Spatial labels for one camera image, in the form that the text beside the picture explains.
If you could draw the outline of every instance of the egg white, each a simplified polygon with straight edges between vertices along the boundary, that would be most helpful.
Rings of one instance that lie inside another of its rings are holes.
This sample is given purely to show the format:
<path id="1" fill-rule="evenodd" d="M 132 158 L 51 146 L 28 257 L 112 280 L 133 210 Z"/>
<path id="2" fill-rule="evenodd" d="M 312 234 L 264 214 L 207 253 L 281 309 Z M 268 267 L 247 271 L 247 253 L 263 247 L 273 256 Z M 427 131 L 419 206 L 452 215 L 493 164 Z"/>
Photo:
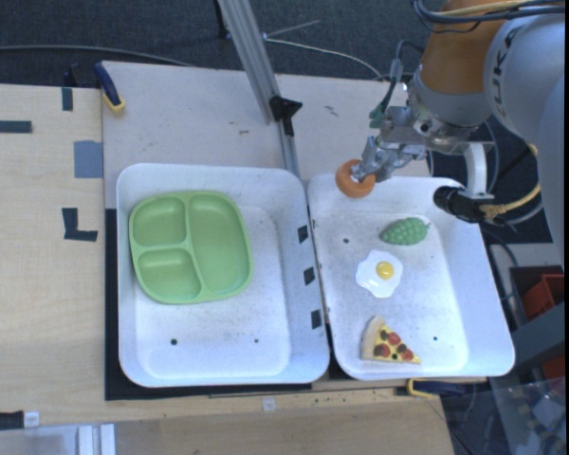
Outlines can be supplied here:
<path id="1" fill-rule="evenodd" d="M 377 275 L 376 267 L 380 262 L 390 263 L 394 268 L 391 278 L 384 280 Z M 398 258 L 388 251 L 373 249 L 369 255 L 358 264 L 357 283 L 369 290 L 379 299 L 389 298 L 400 284 L 403 264 Z"/>

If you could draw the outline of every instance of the fried egg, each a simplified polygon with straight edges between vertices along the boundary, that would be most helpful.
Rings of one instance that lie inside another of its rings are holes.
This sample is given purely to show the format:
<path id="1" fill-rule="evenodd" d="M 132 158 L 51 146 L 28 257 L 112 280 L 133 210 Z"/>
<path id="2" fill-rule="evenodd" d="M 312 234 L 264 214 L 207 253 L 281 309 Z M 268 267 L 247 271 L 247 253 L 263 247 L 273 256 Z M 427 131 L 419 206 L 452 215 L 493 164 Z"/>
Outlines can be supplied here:
<path id="1" fill-rule="evenodd" d="M 402 272 L 402 263 L 395 255 L 373 249 L 358 264 L 356 279 L 360 286 L 379 299 L 387 299 L 398 287 Z"/>

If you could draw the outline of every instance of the white cable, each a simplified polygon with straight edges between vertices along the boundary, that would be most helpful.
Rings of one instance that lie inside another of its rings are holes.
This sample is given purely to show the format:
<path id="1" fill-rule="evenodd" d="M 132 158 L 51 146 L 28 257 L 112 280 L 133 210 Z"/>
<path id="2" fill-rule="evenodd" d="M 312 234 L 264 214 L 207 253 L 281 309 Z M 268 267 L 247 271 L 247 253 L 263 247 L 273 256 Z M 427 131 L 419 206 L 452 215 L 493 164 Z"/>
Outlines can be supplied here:
<path id="1" fill-rule="evenodd" d="M 350 56 L 350 55 L 344 54 L 344 53 L 342 53 L 342 52 L 337 52 L 337 51 L 335 51 L 335 50 L 321 49 L 321 48 L 319 48 L 319 47 L 314 47 L 314 46 L 312 46 L 312 45 L 305 45 L 305 44 L 298 44 L 298 43 L 295 43 L 295 42 L 281 41 L 281 40 L 279 40 L 279 39 L 269 39 L 269 38 L 267 38 L 267 39 L 266 39 L 266 42 L 270 42 L 270 43 L 272 43 L 272 44 L 283 44 L 283 45 L 286 45 L 286 46 L 301 47 L 301 48 L 303 48 L 303 49 L 315 50 L 315 51 L 317 51 L 317 52 L 322 52 L 322 53 L 324 53 L 324 54 L 331 54 L 331 55 L 334 55 L 334 56 L 340 56 L 340 57 L 344 57 L 344 58 L 346 58 L 346 59 L 351 59 L 352 61 L 355 61 L 355 62 L 357 62 L 357 63 L 359 63 L 359 64 L 362 64 L 362 65 L 364 65 L 365 67 L 367 67 L 368 69 L 371 69 L 371 71 L 372 71 L 373 73 L 375 73 L 375 75 L 376 75 L 378 78 L 381 79 L 382 76 L 383 76 L 383 74 L 380 73 L 377 69 L 375 69 L 372 65 L 370 65 L 370 64 L 368 64 L 368 63 L 365 63 L 364 61 L 362 61 L 361 59 L 359 59 L 359 58 L 357 58 L 357 57 Z"/>

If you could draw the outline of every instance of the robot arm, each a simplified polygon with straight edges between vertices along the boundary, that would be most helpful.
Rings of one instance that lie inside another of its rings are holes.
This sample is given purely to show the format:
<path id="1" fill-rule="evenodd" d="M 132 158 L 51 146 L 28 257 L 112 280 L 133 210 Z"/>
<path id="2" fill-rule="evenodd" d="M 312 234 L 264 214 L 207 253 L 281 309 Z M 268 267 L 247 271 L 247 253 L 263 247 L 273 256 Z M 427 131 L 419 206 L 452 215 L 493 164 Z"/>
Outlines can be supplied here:
<path id="1" fill-rule="evenodd" d="M 361 160 L 338 169 L 338 187 L 362 197 L 395 169 L 436 151 L 463 155 L 473 177 L 465 190 L 438 191 L 439 207 L 470 222 L 504 211 L 488 204 L 493 197 L 477 152 L 483 149 L 473 141 L 492 115 L 537 147 L 542 202 L 563 258 L 564 0 L 447 0 L 440 12 L 427 11 L 423 0 L 412 3 L 433 33 L 408 104 L 388 106 L 393 66 L 391 90 L 372 113 L 379 134 L 368 138 Z"/>

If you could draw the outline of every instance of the egg yolk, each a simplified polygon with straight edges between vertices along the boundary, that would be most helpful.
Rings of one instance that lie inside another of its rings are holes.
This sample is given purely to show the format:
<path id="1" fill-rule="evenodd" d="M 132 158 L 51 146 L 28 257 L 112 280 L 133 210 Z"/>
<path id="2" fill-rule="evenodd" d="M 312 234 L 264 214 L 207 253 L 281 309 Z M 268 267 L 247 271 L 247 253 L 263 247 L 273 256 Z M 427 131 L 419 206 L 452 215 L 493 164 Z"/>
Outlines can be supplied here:
<path id="1" fill-rule="evenodd" d="M 395 268 L 390 262 L 379 262 L 376 273 L 382 280 L 389 280 L 395 274 Z"/>

